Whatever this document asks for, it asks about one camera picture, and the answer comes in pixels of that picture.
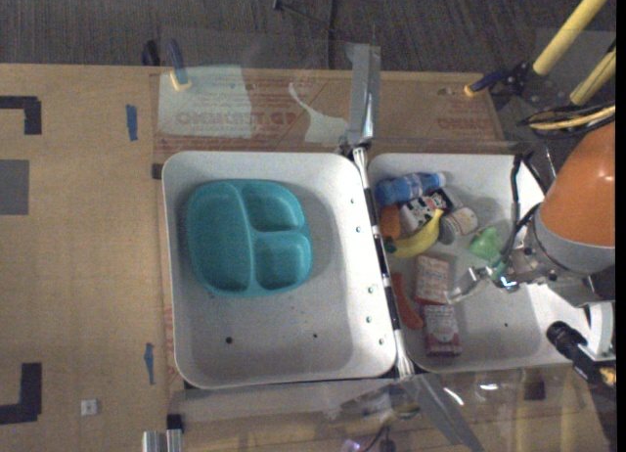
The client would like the orange carrot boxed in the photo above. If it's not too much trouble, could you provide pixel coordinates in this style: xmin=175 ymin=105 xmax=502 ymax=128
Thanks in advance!
xmin=380 ymin=203 xmax=404 ymax=253

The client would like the white can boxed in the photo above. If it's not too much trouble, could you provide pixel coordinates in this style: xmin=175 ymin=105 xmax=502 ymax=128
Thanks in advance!
xmin=438 ymin=205 xmax=480 ymax=246

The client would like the black and white carton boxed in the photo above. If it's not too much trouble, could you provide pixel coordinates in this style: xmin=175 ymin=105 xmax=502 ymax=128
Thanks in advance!
xmin=399 ymin=188 xmax=454 ymax=237

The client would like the blue divided plate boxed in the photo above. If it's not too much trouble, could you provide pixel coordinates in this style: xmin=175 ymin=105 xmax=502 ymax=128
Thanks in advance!
xmin=184 ymin=178 xmax=315 ymax=299

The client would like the red and white carton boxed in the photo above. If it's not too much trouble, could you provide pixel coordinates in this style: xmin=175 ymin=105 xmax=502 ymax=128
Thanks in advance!
xmin=413 ymin=253 xmax=452 ymax=306

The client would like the blue plastic bottle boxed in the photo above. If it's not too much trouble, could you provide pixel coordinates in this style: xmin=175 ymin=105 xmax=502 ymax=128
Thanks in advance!
xmin=373 ymin=171 xmax=448 ymax=208

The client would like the yellow banana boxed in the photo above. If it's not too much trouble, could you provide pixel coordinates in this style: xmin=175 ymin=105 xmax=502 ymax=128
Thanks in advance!
xmin=389 ymin=207 xmax=445 ymax=260

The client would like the black cylinder on white bracket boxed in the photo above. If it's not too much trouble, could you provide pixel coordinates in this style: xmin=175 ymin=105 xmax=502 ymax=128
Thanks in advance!
xmin=545 ymin=299 xmax=616 ymax=388

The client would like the brown cardboard board red print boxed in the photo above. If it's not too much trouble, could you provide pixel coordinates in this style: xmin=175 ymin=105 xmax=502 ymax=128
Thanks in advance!
xmin=148 ymin=68 xmax=596 ymax=444

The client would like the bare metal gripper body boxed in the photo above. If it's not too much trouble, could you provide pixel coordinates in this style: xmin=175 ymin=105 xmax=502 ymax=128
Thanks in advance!
xmin=487 ymin=238 xmax=559 ymax=293

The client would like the green toy vegetable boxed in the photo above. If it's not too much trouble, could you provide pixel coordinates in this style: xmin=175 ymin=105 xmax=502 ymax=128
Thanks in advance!
xmin=469 ymin=226 xmax=501 ymax=261

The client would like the orange sausage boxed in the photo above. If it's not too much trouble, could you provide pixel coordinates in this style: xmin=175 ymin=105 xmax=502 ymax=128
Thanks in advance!
xmin=390 ymin=271 xmax=425 ymax=331

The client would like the white plastic tray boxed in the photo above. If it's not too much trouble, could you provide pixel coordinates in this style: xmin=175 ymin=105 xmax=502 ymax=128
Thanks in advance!
xmin=366 ymin=152 xmax=591 ymax=376
xmin=160 ymin=150 xmax=399 ymax=390

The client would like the dark red carton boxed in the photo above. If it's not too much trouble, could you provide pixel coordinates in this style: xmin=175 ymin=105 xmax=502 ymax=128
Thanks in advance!
xmin=422 ymin=303 xmax=463 ymax=358

